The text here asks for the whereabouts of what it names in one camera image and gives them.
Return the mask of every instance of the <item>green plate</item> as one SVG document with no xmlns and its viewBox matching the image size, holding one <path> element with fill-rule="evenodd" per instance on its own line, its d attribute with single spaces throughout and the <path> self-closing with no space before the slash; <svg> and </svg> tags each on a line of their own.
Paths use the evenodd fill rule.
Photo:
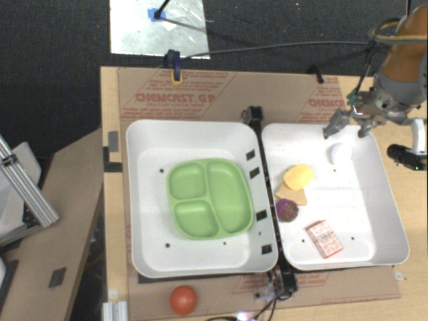
<svg viewBox="0 0 428 321">
<path fill-rule="evenodd" d="M 241 169 L 230 160 L 191 160 L 167 177 L 168 199 L 179 231 L 196 240 L 231 237 L 254 221 L 253 203 Z"/>
</svg>

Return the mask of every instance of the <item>small box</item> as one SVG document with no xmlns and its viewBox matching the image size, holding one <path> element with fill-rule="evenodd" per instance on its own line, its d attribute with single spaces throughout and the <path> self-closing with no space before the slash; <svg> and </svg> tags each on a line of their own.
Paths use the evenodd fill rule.
<svg viewBox="0 0 428 321">
<path fill-rule="evenodd" d="M 343 249 L 336 234 L 325 220 L 312 224 L 306 228 L 306 231 L 324 258 L 330 257 Z"/>
</svg>

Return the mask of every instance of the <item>cardboard sheet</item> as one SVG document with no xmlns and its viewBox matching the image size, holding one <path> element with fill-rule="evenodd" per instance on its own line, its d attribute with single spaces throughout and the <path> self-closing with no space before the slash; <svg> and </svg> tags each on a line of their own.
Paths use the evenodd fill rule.
<svg viewBox="0 0 428 321">
<path fill-rule="evenodd" d="M 120 113 L 120 130 L 117 131 L 122 141 L 130 319 L 177 317 L 168 300 L 170 292 L 182 284 L 191 285 L 199 297 L 196 310 L 189 316 L 231 313 L 237 312 L 237 308 L 245 311 L 263 308 L 263 302 L 255 300 L 253 292 L 268 283 L 266 274 L 157 282 L 138 278 L 130 256 L 126 129 L 132 121 L 141 118 L 239 121 L 241 112 L 251 105 L 263 106 L 264 125 L 271 122 L 325 124 L 335 109 L 344 108 L 339 79 L 327 76 L 325 83 L 319 84 L 315 77 L 307 75 L 185 70 L 185 82 L 173 86 L 168 70 L 118 68 L 115 74 Z M 393 269 L 389 266 L 298 274 L 298 282 L 299 291 L 277 308 L 400 296 Z"/>
</svg>

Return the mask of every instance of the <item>wooden table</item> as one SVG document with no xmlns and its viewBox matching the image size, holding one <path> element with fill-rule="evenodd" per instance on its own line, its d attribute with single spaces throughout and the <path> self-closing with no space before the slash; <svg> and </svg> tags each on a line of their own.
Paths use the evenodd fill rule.
<svg viewBox="0 0 428 321">
<path fill-rule="evenodd" d="M 283 80 L 293 80 L 295 75 L 284 74 Z M 356 77 L 338 77 L 340 89 L 345 97 L 358 81 Z M 371 79 L 364 82 L 368 88 Z M 112 130 L 119 132 L 120 101 L 118 96 L 117 68 L 102 69 L 102 125 L 103 146 L 108 148 Z M 411 116 L 426 117 L 426 104 Z M 399 281 L 401 298 L 351 304 L 334 304 L 305 308 L 285 308 L 276 310 L 274 320 L 424 320 L 428 314 L 428 256 L 427 256 L 427 173 L 416 172 L 396 166 L 387 158 L 390 144 L 404 144 L 411 147 L 410 128 L 388 123 L 373 130 L 383 157 L 385 170 L 390 180 L 393 195 L 407 234 L 410 257 L 395 268 L 403 279 Z M 122 162 L 119 141 L 117 149 L 110 151 L 111 163 Z M 123 177 L 121 173 L 104 173 L 104 200 L 106 208 L 106 262 L 108 301 L 127 301 L 127 262 L 123 203 Z M 182 318 L 182 320 L 202 321 L 207 316 Z"/>
<path fill-rule="evenodd" d="M 4 249 L 17 269 L 1 321 L 70 319 L 102 205 L 101 150 L 97 130 L 55 153 L 42 193 L 60 220 Z"/>
</svg>

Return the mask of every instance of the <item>tomato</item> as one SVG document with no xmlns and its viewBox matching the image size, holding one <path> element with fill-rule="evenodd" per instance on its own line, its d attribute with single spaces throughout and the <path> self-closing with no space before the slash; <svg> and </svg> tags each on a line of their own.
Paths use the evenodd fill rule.
<svg viewBox="0 0 428 321">
<path fill-rule="evenodd" d="M 196 307 L 198 297 L 189 286 L 179 286 L 171 292 L 169 305 L 175 314 L 184 316 L 190 314 Z"/>
</svg>

